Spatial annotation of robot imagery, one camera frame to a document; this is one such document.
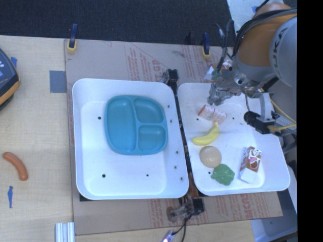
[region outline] small carton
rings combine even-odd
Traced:
[[[248,183],[253,183],[257,176],[260,161],[261,151],[250,146],[243,155],[240,167],[240,179]]]
[[[198,116],[221,124],[224,121],[224,119],[226,119],[227,113],[222,112],[216,108],[212,108],[209,105],[204,105],[199,111]]]

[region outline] blue marker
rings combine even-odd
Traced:
[[[11,62],[14,64],[15,68],[17,68],[17,59],[15,57],[11,57]]]
[[[12,192],[13,187],[9,186],[9,190],[8,190],[8,199],[9,199],[9,208],[12,208]]]

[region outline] clamp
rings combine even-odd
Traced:
[[[185,45],[196,45],[197,42],[195,41],[195,33],[194,31],[190,31],[184,39],[184,44]]]
[[[210,54],[210,37],[207,32],[203,33],[203,47],[202,47],[202,55],[205,59],[208,59]]]
[[[74,52],[76,49],[76,34],[77,34],[77,24],[74,23],[72,27],[72,34],[71,34],[71,39],[67,43],[67,50],[70,52]]]

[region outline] green toy vegetable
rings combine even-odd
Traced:
[[[234,178],[234,172],[225,164],[220,164],[214,168],[211,178],[219,183],[228,186]]]

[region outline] wooden table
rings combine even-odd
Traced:
[[[55,224],[73,222],[66,93],[51,93],[49,72],[64,71],[64,40],[0,36],[0,48],[17,59],[21,86],[0,111],[1,155],[24,162],[29,178],[0,163],[0,241],[55,241]],[[13,187],[12,208],[8,190]],[[169,228],[76,236],[75,241],[160,241]],[[181,241],[179,233],[174,242]],[[189,226],[185,242],[254,241],[250,221]]]

